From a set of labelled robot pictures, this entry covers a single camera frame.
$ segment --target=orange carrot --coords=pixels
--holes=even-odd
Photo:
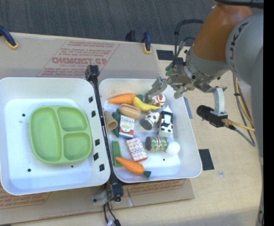
[[[136,161],[128,160],[119,156],[115,156],[116,161],[118,161],[122,166],[128,169],[130,172],[135,173],[136,175],[144,174],[147,178],[150,177],[151,172],[145,171],[142,164]]]
[[[112,97],[112,98],[108,99],[108,101],[110,103],[114,103],[114,104],[129,104],[129,105],[132,105],[133,100],[134,100],[135,97],[136,97],[135,94],[128,93],[128,94],[123,94],[123,95]]]

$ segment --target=yellow cable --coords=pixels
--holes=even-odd
[[[254,128],[251,128],[251,127],[248,127],[248,126],[244,126],[244,125],[241,125],[239,123],[236,123],[234,121],[231,121],[229,119],[222,119],[222,122],[227,125],[227,126],[238,126],[238,127],[242,127],[244,129],[247,129],[247,130],[250,130],[250,131],[255,131]]]
[[[240,94],[237,77],[235,77],[235,86],[236,86],[237,93]],[[248,121],[250,122],[250,124],[253,126],[253,121],[252,121],[250,115],[247,113],[247,111],[246,111],[246,109],[244,107],[244,103],[242,102],[242,99],[241,99],[240,96],[238,96],[238,100],[240,102],[240,106],[241,106],[241,109],[242,109],[244,115],[246,116],[246,118],[248,119]]]

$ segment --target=cardboard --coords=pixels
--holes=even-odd
[[[19,48],[11,50],[0,37],[0,79],[84,78],[89,64],[99,65],[99,82],[106,78],[155,79],[159,73],[155,54],[146,55],[141,43],[11,34]],[[104,186],[96,186],[14,196],[0,183],[0,225],[102,211],[92,195],[103,190]],[[121,203],[112,202],[114,209],[194,198],[189,179],[123,185],[123,191]]]

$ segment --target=white ball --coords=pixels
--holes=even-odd
[[[168,142],[165,152],[171,156],[177,154],[180,151],[180,144],[176,141]]]

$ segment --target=yellow clamp tip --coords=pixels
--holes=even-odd
[[[152,52],[152,48],[150,49],[150,51],[147,51],[146,50],[146,47],[145,47],[145,44],[143,45],[143,51],[147,54],[147,55],[149,55],[151,52]]]
[[[17,49],[19,47],[19,44],[17,42],[15,46],[12,46],[7,40],[5,40],[5,43],[7,44],[7,46],[9,46],[11,49]]]

